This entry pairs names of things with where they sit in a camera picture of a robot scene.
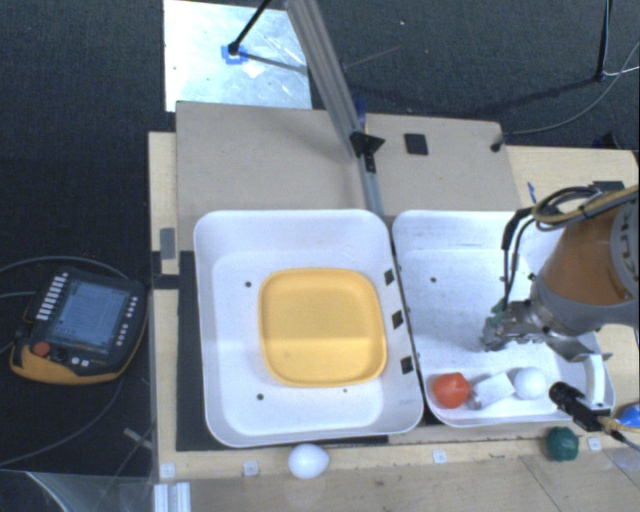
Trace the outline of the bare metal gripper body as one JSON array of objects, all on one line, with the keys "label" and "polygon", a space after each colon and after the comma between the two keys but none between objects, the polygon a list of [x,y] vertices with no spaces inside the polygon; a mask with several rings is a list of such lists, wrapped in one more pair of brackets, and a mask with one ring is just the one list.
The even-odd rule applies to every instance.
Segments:
[{"label": "bare metal gripper body", "polygon": [[542,343],[545,339],[530,300],[509,303],[500,300],[485,319],[481,343],[485,351],[500,351],[512,342]]}]

